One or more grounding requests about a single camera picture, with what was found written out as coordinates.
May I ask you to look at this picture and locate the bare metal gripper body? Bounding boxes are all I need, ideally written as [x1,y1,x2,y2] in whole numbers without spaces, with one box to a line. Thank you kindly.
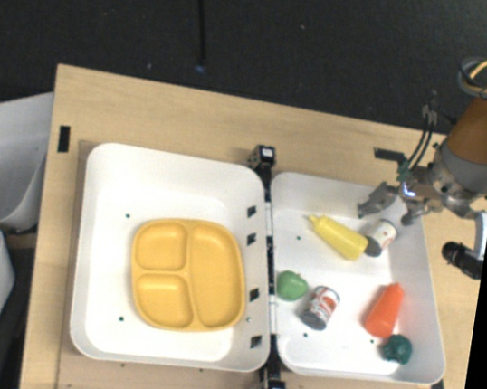
[391,160,487,222]

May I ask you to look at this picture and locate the small white can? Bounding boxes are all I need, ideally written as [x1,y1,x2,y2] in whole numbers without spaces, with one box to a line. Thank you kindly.
[360,215,401,261]

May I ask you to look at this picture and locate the yellow mustard bottle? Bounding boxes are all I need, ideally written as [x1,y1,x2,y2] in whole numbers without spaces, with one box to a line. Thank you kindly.
[302,213,374,263]

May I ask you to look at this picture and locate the white plastic tray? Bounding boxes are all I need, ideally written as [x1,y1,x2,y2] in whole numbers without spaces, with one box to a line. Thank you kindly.
[56,138,300,386]
[241,168,473,389]

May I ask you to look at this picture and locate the orange carrot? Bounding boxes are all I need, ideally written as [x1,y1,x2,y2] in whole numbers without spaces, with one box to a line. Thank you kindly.
[361,278,407,342]

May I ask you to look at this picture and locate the green apple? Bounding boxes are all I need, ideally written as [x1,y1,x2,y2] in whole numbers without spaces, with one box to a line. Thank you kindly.
[272,268,310,305]

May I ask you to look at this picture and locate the red and white can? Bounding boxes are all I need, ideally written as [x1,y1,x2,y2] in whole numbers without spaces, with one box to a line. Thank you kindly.
[299,282,343,334]

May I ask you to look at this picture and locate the thin black and white rod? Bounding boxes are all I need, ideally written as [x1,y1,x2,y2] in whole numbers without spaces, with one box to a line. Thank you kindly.
[227,164,314,386]

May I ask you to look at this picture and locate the dark green broccoli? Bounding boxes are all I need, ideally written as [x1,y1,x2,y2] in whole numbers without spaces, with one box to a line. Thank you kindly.
[379,331,415,366]

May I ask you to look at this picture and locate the pale wood board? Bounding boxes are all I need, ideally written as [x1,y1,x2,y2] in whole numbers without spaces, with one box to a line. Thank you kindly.
[5,62,487,389]

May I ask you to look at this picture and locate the yellow divided plate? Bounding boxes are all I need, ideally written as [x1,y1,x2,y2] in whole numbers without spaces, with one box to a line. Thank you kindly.
[119,210,259,342]

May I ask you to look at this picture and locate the black cylinder on white bracket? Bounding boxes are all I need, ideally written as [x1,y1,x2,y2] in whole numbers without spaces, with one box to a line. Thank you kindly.
[437,204,487,281]

